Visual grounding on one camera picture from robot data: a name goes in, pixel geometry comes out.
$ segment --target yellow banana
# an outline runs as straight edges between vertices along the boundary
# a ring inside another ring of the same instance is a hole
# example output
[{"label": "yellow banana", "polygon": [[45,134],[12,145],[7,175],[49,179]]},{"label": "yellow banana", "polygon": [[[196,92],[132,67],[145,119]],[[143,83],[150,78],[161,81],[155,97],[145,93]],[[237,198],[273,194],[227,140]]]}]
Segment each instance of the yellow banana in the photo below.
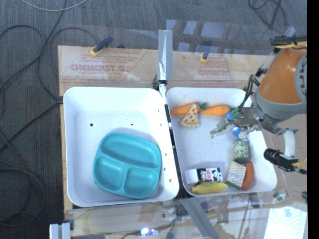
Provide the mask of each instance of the yellow banana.
[{"label": "yellow banana", "polygon": [[210,194],[210,193],[221,192],[227,188],[228,188],[228,186],[225,183],[209,182],[209,183],[200,183],[200,184],[196,185],[195,187],[192,187],[192,191],[196,192],[198,194]]}]

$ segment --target green can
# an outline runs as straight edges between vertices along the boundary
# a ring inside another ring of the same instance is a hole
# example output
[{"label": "green can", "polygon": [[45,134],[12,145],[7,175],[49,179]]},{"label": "green can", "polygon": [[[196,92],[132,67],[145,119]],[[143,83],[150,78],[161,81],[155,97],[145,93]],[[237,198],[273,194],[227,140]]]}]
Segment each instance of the green can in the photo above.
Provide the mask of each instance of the green can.
[{"label": "green can", "polygon": [[234,143],[235,159],[249,159],[249,143],[247,139],[242,139]]}]

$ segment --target white plastic tray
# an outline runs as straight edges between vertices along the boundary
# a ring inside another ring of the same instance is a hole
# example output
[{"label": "white plastic tray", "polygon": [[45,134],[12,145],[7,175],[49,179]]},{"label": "white plastic tray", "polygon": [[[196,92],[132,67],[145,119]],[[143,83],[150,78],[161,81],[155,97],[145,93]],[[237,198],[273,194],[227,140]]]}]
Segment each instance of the white plastic tray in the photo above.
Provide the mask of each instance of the white plastic tray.
[{"label": "white plastic tray", "polygon": [[[240,89],[224,88],[171,88],[167,92],[167,102],[170,110],[188,103],[207,103],[207,106],[228,105],[238,106],[244,99],[245,92]],[[234,159],[234,142],[238,140],[231,131],[211,139],[210,131],[216,128],[222,120],[221,116],[199,114],[200,127],[185,128],[179,122],[182,115],[172,115],[173,132],[176,150],[180,164],[181,175],[185,189],[193,196],[202,196],[192,192],[193,185],[187,184],[185,171],[193,168],[219,167],[223,181],[227,177],[229,163]],[[248,190],[238,190],[231,186],[227,190],[214,195],[265,192],[271,191],[277,184],[273,165],[267,161],[263,153],[266,143],[262,133],[252,132],[248,137],[250,160],[254,166],[254,180]]]},{"label": "white plastic tray", "polygon": [[[74,87],[64,95],[67,192],[80,207],[165,201],[179,183],[163,99],[150,88]],[[93,179],[93,162],[102,138],[111,132],[133,134],[156,144],[162,169],[155,191],[135,200],[107,192]]]}]

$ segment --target blue and yellow clamp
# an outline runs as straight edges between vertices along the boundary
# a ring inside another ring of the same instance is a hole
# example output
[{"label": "blue and yellow clamp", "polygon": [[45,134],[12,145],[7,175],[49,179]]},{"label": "blue and yellow clamp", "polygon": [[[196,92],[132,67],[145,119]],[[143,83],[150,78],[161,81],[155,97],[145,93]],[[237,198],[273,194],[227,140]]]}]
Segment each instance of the blue and yellow clamp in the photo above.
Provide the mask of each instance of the blue and yellow clamp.
[{"label": "blue and yellow clamp", "polygon": [[198,52],[201,52],[200,61],[206,63],[208,61],[208,55],[210,52],[210,48],[212,46],[212,41],[206,41],[198,49]]},{"label": "blue and yellow clamp", "polygon": [[107,37],[105,38],[103,41],[101,41],[98,45],[94,46],[91,50],[90,53],[93,56],[96,56],[98,54],[100,54],[103,50],[104,47],[107,47],[109,45],[109,43],[111,43],[113,41],[112,37]]}]

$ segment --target orange carrot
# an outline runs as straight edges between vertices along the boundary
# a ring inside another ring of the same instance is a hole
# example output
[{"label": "orange carrot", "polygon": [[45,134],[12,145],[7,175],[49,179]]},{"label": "orange carrot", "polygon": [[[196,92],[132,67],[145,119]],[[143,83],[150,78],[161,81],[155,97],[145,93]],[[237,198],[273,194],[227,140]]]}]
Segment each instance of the orange carrot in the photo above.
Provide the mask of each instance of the orange carrot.
[{"label": "orange carrot", "polygon": [[187,105],[183,105],[183,106],[177,107],[177,108],[171,110],[170,113],[174,114],[174,115],[186,114],[189,111],[189,109],[192,106],[192,104],[196,104],[197,111],[199,111],[200,109],[205,109],[206,108],[206,103],[203,103],[202,105],[199,105],[197,103],[191,103],[191,104],[187,104]]},{"label": "orange carrot", "polygon": [[243,184],[241,186],[242,190],[247,190],[250,186],[250,184],[253,181],[254,178],[254,168],[253,168],[253,163],[248,161],[245,163],[246,166],[246,173],[245,173],[245,178],[243,181]]},{"label": "orange carrot", "polygon": [[225,115],[228,112],[230,112],[230,108],[227,105],[211,106],[200,111],[201,114],[221,116]]}]

